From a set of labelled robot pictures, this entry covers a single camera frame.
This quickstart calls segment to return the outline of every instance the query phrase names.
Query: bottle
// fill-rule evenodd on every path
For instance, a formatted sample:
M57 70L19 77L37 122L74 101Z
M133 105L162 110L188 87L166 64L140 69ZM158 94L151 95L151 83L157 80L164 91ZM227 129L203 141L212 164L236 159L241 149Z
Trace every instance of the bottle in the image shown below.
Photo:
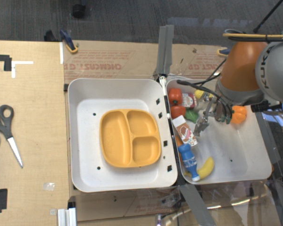
M178 147L178 151L181 155L184 167L191 173L192 181L197 182L200 177L197 173L197 162L194 154L191 151L191 145L186 143Z

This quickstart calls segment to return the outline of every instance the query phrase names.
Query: scissors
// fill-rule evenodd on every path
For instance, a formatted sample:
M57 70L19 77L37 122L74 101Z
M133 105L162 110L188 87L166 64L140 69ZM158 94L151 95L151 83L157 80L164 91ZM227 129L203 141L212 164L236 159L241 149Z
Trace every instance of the scissors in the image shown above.
M10 111L9 116L4 115L5 110ZM23 168L22 160L21 160L19 151L17 149L17 145L15 143L13 134L11 133L11 129L10 129L11 120L13 119L13 116L14 116L14 109L11 106L9 106L9 105L1 105L0 106L0 131L3 133L6 140L8 141L8 143L9 143L9 145L10 145L20 167Z

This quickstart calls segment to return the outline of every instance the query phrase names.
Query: yellow compartment plate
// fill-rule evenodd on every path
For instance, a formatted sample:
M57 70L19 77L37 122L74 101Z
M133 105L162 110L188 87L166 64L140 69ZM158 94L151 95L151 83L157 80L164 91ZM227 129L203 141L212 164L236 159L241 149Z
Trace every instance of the yellow compartment plate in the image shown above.
M120 168L151 165L161 154L154 117L137 109L106 112L100 120L100 145L105 160Z

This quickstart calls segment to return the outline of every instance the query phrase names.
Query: yellow toy banana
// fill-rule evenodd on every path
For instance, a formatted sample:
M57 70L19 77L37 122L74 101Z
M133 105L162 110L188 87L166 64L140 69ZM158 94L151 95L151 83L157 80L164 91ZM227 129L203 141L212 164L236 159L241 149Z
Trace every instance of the yellow toy banana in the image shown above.
M197 169L197 173L198 173L200 179L204 179L205 177L207 177L208 175L211 174L213 169L214 169L214 159L210 156L204 162L203 166L201 168ZM184 174L186 176L191 176L191 174L188 171L186 171Z

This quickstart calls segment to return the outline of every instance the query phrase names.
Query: orange pumpkin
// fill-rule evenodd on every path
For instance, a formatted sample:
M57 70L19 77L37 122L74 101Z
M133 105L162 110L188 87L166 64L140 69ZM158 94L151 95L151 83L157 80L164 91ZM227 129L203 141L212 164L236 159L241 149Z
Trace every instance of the orange pumpkin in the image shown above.
M234 105L232 107L232 110L233 110L233 115L232 115L231 123L240 124L246 119L247 111L244 106Z

